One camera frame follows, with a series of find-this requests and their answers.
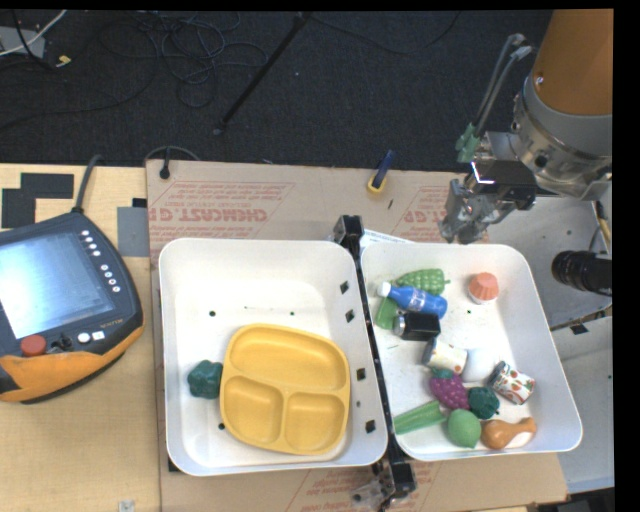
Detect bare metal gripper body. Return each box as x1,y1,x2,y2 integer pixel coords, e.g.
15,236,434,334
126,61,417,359
464,130,614,210

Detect green grapes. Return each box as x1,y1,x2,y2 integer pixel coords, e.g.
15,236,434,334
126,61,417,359
394,268,452,296

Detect orange and white cupcake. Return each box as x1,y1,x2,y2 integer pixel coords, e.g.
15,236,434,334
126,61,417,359
468,271,501,306

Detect blue bottle white cap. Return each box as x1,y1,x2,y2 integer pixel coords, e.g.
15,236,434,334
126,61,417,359
376,281,449,319

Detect black can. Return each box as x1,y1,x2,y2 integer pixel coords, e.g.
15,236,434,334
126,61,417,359
391,310,443,343

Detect light green vegetable piece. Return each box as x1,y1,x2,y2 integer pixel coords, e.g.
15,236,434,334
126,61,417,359
374,297,400,331

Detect white plastic tray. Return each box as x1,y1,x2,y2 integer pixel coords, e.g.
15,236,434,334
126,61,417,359
359,241,585,463
158,237,390,477

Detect brown cardboard board red print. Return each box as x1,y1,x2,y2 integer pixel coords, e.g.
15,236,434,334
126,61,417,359
144,158,569,512

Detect thin black and white rod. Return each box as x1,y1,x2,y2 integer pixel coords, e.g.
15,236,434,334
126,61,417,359
349,238,404,469

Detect white can orange print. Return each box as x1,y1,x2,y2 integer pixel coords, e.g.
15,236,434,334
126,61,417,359
486,360,537,406

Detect purple grapes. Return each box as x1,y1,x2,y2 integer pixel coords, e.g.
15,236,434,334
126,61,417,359
428,367,472,412

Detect dark green broccoli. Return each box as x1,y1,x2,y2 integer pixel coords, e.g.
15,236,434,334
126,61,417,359
467,385,501,421
186,359,225,400

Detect green celery stick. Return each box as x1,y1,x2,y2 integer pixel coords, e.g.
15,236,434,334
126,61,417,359
392,399,447,436

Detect green lime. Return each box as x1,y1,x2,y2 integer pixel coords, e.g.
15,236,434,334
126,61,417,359
445,408,483,450

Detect brown chicken drumstick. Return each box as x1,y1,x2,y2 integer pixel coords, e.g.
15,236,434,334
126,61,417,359
480,416,538,451

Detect yellow divided plate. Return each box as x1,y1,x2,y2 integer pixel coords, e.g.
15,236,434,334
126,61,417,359
218,322,352,457

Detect black cylinder on white bracket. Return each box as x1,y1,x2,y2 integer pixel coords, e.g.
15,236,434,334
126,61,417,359
551,199,614,298

